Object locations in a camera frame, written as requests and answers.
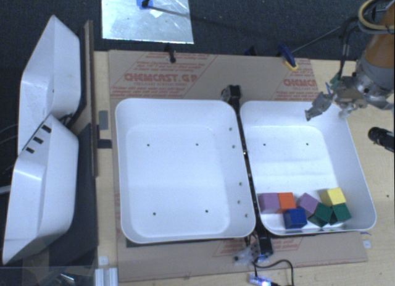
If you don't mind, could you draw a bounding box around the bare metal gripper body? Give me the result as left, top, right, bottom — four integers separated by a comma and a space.
332, 75, 395, 111

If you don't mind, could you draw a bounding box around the orange cube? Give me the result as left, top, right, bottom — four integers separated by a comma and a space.
277, 191, 297, 211

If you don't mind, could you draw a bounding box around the thin black rod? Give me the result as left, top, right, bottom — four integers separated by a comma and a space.
228, 93, 270, 250

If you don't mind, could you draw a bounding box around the yellow cube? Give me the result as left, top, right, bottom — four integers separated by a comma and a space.
318, 187, 347, 207

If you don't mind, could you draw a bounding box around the green cube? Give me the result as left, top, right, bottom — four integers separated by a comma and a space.
307, 202, 335, 228
329, 203, 352, 225

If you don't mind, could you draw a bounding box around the brown cardboard board red print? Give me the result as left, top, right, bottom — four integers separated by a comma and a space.
107, 49, 370, 283

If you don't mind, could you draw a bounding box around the purple cube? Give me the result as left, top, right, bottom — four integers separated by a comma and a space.
296, 192, 320, 218
257, 192, 281, 215

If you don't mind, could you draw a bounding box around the blue cube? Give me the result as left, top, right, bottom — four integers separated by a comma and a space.
282, 208, 309, 230

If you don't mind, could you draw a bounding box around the white plastic tray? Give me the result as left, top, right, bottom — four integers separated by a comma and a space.
239, 99, 378, 237
114, 97, 257, 245

